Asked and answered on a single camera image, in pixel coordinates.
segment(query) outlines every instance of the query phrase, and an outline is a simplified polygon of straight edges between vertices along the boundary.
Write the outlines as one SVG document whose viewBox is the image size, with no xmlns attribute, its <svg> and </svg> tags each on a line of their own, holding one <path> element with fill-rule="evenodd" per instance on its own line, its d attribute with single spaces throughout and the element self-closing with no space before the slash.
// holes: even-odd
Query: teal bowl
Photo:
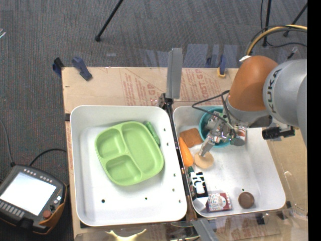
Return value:
<svg viewBox="0 0 321 241">
<path fill-rule="evenodd" d="M 214 112 L 214 111 L 223 112 L 223 107 L 222 106 L 215 106 L 215 107 L 210 108 L 208 111 L 210 111 L 210 112 Z M 209 133 L 209 131 L 204 131 L 203 129 L 204 129 L 204 126 L 210 117 L 211 117 L 210 114 L 208 114 L 207 112 L 204 113 L 204 115 L 201 117 L 201 120 L 199 123 L 199 133 L 200 133 L 200 136 L 203 141 L 205 140 L 207 134 Z M 230 142 L 220 141 L 218 144 L 215 144 L 214 147 L 221 148 L 221 147 L 228 146 L 229 144 L 230 144 Z"/>
</svg>

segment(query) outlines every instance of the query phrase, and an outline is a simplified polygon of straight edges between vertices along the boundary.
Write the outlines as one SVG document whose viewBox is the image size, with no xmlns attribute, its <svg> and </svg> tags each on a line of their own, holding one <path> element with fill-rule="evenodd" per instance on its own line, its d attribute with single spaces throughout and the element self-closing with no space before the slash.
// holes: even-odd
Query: wooden table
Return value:
<svg viewBox="0 0 321 241">
<path fill-rule="evenodd" d="M 74 67 L 62 69 L 62 87 L 66 114 L 66 135 L 70 195 L 74 237 L 83 235 L 90 240 L 91 233 L 104 228 L 81 228 L 75 204 L 75 183 L 72 140 L 69 115 L 79 105 L 149 105 L 157 106 L 158 99 L 166 92 L 167 68 L 88 67 L 93 78 L 86 81 Z M 220 78 L 216 68 L 183 68 L 180 99 L 175 99 L 174 109 L 181 105 L 192 105 L 228 90 L 237 69 L 227 69 L 226 77 Z M 220 105 L 212 100 L 202 105 Z M 259 225 L 251 217 L 229 217 L 216 220 L 219 240 L 308 240 L 307 214 L 307 150 L 300 131 L 281 142 L 267 141 L 286 194 L 284 210 L 267 212 L 265 224 Z M 151 225 L 138 240 L 167 240 L 166 224 Z"/>
</svg>

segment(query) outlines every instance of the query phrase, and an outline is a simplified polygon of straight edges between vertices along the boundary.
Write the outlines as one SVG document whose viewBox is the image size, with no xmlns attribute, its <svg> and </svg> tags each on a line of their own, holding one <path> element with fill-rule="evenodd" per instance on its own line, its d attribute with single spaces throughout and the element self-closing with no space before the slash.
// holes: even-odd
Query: green plate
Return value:
<svg viewBox="0 0 321 241">
<path fill-rule="evenodd" d="M 140 122 L 124 122 L 102 131 L 95 149 L 109 179 L 121 186 L 151 178 L 164 166 L 158 144 Z"/>
</svg>

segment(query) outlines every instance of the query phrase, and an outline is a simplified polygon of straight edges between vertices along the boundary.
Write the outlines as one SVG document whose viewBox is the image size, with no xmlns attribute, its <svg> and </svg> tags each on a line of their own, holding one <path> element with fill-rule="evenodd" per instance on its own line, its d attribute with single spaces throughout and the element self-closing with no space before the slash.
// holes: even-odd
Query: gray floor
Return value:
<svg viewBox="0 0 321 241">
<path fill-rule="evenodd" d="M 50 148 L 66 149 L 61 78 L 52 64 L 83 58 L 87 66 L 167 67 L 168 52 L 182 48 L 184 67 L 240 66 L 252 38 L 265 27 L 268 0 L 124 0 L 96 42 L 119 0 L 0 0 L 0 119 L 6 126 L 16 164 L 28 164 Z M 272 0 L 269 25 L 293 23 L 307 0 Z M 307 26 L 307 9 L 296 22 Z M 307 35 L 276 33 L 259 42 L 253 54 L 283 62 L 307 58 Z M 66 153 L 51 151 L 34 167 L 68 183 Z M 0 178 L 10 170 L 0 130 Z M 26 233 L 0 222 L 1 241 L 72 240 L 70 204 L 47 236 Z"/>
</svg>

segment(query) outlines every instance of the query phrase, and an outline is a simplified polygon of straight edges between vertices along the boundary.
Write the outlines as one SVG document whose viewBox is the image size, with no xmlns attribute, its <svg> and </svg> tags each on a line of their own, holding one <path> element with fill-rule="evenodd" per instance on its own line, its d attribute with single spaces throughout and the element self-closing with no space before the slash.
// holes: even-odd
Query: carrot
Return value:
<svg viewBox="0 0 321 241">
<path fill-rule="evenodd" d="M 180 145 L 181 156 L 183 159 L 184 166 L 185 167 L 192 166 L 194 163 L 193 156 L 182 137 L 179 137 L 179 145 Z"/>
</svg>

